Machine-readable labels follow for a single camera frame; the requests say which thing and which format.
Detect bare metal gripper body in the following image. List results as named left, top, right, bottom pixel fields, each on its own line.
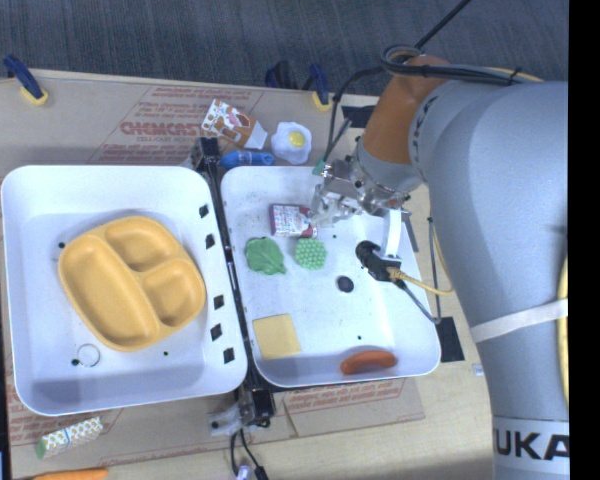
left=321, top=159, right=412, bottom=218

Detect red and white packet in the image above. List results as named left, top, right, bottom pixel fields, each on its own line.
left=268, top=203, right=319, bottom=240

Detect green peas cluster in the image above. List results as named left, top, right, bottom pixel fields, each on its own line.
left=293, top=236, right=328, bottom=271

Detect green lettuce leaf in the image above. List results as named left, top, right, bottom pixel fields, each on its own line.
left=244, top=236, right=288, bottom=276

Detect white fried egg toy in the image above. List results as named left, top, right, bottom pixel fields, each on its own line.
left=270, top=120, right=313, bottom=166

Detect blue plastic bottle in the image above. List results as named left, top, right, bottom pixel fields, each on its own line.
left=218, top=149, right=277, bottom=171

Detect white plastic tray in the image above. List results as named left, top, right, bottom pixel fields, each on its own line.
left=219, top=165, right=442, bottom=390
left=0, top=164, right=249, bottom=418

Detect brown and white carton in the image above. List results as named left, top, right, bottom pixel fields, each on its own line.
left=200, top=98, right=269, bottom=151

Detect yellow cheese slice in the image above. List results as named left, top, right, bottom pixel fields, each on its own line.
left=251, top=312, right=303, bottom=361

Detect orange sausage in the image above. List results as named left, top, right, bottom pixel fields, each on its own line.
left=339, top=349, right=398, bottom=376

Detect yellow divided plate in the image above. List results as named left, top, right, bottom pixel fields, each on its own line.
left=57, top=215, right=208, bottom=354

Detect brown cardboard board red print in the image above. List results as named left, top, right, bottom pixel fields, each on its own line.
left=0, top=67, right=427, bottom=480

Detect green and yellow patterned box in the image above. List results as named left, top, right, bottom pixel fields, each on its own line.
left=35, top=415, right=105, bottom=461

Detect orange carrot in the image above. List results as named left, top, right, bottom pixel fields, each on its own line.
left=31, top=467, right=110, bottom=480

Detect black cylinder on white bracket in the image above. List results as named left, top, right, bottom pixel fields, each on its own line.
left=354, top=208, right=406, bottom=283

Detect black block with thin wires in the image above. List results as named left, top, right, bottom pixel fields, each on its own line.
left=191, top=136, right=222, bottom=170
left=236, top=386, right=277, bottom=428

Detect clear plastic ring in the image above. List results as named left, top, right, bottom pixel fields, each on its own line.
left=75, top=343, right=102, bottom=369

